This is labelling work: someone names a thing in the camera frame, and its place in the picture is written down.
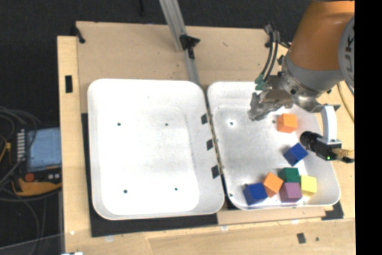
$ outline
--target cube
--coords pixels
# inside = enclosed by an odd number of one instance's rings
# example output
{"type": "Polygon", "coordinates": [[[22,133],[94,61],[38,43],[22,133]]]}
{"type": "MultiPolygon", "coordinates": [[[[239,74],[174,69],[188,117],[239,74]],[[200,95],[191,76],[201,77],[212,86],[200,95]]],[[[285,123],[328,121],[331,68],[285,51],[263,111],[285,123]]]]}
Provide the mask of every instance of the cube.
{"type": "Polygon", "coordinates": [[[292,165],[295,166],[299,161],[301,161],[308,152],[302,147],[300,143],[296,143],[288,151],[284,153],[285,159],[292,165]]]}
{"type": "Polygon", "coordinates": [[[312,196],[317,192],[317,178],[301,175],[300,180],[301,192],[304,196],[312,196]]]}
{"type": "Polygon", "coordinates": [[[263,183],[254,183],[246,185],[246,187],[243,190],[243,193],[248,205],[262,202],[268,197],[263,183]]]}
{"type": "Polygon", "coordinates": [[[284,133],[292,133],[298,127],[297,116],[283,113],[277,117],[277,130],[284,133]]]}
{"type": "Polygon", "coordinates": [[[285,182],[300,182],[300,172],[298,168],[285,167],[279,171],[279,178],[285,182]]]}
{"type": "Polygon", "coordinates": [[[263,180],[263,185],[268,197],[272,197],[276,193],[278,193],[283,182],[284,181],[280,179],[277,175],[273,174],[272,172],[269,172],[263,180]]]}
{"type": "Polygon", "coordinates": [[[284,182],[279,194],[281,202],[297,202],[303,197],[300,183],[295,182],[284,182]]]}

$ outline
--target black strip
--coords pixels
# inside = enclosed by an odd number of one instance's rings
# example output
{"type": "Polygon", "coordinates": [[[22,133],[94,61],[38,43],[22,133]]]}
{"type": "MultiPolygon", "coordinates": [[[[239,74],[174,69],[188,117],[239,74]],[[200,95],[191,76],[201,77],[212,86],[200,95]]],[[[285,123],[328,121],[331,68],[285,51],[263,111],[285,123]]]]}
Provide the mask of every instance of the black strip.
{"type": "Polygon", "coordinates": [[[207,141],[207,150],[210,150],[214,147],[214,143],[212,141],[212,139],[210,139],[209,141],[207,141]]]}
{"type": "Polygon", "coordinates": [[[299,244],[306,243],[306,239],[305,239],[304,233],[297,234],[297,239],[298,239],[298,243],[299,244]]]}
{"type": "Polygon", "coordinates": [[[321,220],[333,220],[333,219],[344,219],[344,211],[340,202],[333,205],[332,211],[326,211],[326,216],[322,217],[321,220]]]}
{"type": "Polygon", "coordinates": [[[208,122],[208,120],[207,120],[207,114],[204,114],[203,116],[202,116],[202,124],[206,124],[208,122]]]}
{"type": "Polygon", "coordinates": [[[73,92],[73,78],[72,76],[65,76],[65,93],[73,92]]]}
{"type": "Polygon", "coordinates": [[[218,165],[213,166],[213,167],[211,168],[211,171],[212,171],[212,178],[213,178],[213,179],[216,179],[216,178],[220,175],[218,165]]]}
{"type": "Polygon", "coordinates": [[[84,136],[85,169],[88,187],[88,202],[90,212],[91,236],[100,237],[119,235],[134,232],[164,231],[168,229],[197,228],[201,226],[217,225],[217,215],[186,216],[156,218],[144,220],[107,220],[97,214],[91,200],[90,160],[89,160],[89,134],[88,114],[81,114],[82,132],[84,136]]]}

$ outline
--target white tray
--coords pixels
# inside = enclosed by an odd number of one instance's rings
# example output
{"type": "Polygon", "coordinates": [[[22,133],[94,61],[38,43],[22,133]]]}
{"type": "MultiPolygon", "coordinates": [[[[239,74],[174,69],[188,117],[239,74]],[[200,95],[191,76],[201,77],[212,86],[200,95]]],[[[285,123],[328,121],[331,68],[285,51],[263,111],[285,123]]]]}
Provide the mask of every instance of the white tray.
{"type": "Polygon", "coordinates": [[[99,79],[88,89],[93,205],[109,220],[217,212],[224,191],[202,89],[99,79]]]}
{"type": "Polygon", "coordinates": [[[340,198],[340,187],[332,164],[311,151],[294,167],[300,174],[317,178],[317,192],[313,196],[286,204],[281,203],[279,194],[276,194],[263,202],[247,204],[242,191],[245,184],[262,182],[268,172],[277,174],[284,167],[292,167],[283,153],[299,142],[302,132],[322,134],[316,115],[298,106],[282,107],[261,121],[251,121],[247,112],[254,88],[253,82],[216,82],[207,92],[217,150],[232,204],[241,210],[335,204],[340,198]],[[276,119],[282,113],[297,115],[298,129],[295,132],[277,131],[276,119]]]}

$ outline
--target black clamp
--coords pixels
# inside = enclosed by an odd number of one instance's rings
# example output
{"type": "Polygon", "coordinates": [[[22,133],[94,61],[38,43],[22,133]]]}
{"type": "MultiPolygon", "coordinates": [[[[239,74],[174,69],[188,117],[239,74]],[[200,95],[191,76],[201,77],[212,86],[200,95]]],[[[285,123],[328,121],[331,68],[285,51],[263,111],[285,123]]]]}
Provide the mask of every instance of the black clamp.
{"type": "Polygon", "coordinates": [[[180,42],[183,50],[187,50],[189,53],[190,59],[195,59],[195,55],[193,53],[193,47],[195,47],[201,40],[198,38],[192,38],[191,36],[182,34],[180,36],[180,42]]]}

